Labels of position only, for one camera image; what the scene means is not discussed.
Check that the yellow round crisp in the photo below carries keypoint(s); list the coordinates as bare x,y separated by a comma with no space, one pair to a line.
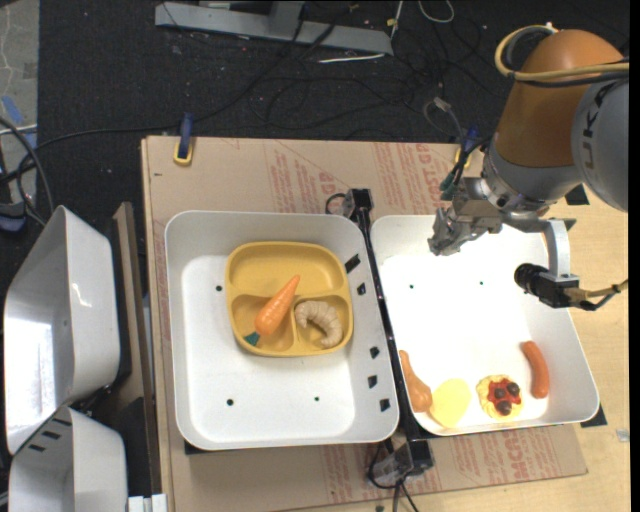
451,402

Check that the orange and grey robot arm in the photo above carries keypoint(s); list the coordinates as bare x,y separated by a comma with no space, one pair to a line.
545,120

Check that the black cylinder on white bracket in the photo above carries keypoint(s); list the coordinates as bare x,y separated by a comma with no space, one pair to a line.
547,287

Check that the thin black rod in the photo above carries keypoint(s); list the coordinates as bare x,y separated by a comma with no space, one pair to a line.
382,295

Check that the brown cardboard board red print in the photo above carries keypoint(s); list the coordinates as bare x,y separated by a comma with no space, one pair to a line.
240,175

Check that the orange carrot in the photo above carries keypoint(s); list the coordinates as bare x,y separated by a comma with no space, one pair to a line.
274,309

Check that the orange sausage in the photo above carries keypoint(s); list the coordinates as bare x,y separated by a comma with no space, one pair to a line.
537,372

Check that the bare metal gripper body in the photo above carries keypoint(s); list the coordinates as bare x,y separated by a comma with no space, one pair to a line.
477,207

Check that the white plastic tray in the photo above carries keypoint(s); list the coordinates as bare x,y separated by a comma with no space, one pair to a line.
465,325
280,400

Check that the yellow pizza with red sauce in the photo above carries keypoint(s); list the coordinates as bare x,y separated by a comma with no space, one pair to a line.
500,397

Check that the beige croissant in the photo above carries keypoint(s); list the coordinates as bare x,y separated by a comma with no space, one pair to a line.
325,317

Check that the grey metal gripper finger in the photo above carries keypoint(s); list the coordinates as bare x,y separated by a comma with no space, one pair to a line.
461,236
440,235

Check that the yellow divided plate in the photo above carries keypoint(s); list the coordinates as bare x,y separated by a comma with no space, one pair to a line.
272,267

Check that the orange chicken drumstick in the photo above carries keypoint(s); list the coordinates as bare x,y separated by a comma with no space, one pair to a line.
419,390

